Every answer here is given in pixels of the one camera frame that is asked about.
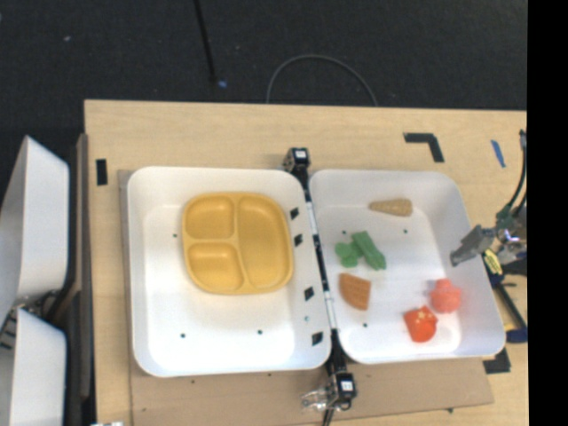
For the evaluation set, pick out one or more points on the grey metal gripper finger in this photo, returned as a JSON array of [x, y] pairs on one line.
[[471, 244]]

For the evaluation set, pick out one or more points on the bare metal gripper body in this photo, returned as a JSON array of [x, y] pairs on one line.
[[510, 240]]

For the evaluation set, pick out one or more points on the pink toy fruit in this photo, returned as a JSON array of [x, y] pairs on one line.
[[445, 296]]

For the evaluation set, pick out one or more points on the white plastic tray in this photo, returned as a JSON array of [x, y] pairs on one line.
[[412, 255], [222, 340]]

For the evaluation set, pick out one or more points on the tan cone biscuit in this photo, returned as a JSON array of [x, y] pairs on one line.
[[392, 207]]

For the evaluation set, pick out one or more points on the green toy pea pod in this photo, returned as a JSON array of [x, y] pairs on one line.
[[369, 250]]

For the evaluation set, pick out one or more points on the green toy broccoli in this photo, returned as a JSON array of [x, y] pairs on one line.
[[347, 254]]

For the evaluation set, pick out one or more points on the brown waffle biscuit slice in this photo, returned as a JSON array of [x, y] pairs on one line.
[[356, 292]]

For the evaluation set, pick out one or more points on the thin black and white rod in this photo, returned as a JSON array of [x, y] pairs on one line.
[[317, 246]]

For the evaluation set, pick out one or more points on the yellow divided plate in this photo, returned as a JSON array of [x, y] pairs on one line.
[[262, 242]]

